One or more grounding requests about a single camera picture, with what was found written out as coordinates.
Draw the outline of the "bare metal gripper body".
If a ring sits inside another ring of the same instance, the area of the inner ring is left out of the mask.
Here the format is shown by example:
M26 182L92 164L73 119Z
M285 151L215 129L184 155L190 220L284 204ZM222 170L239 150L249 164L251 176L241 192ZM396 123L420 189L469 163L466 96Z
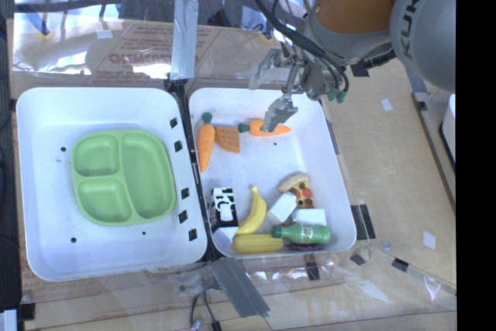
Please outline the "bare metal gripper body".
M282 88L284 98L304 93L311 100L326 96L332 101L337 97L338 73L327 60L303 50L285 57L281 66L289 69L288 79Z

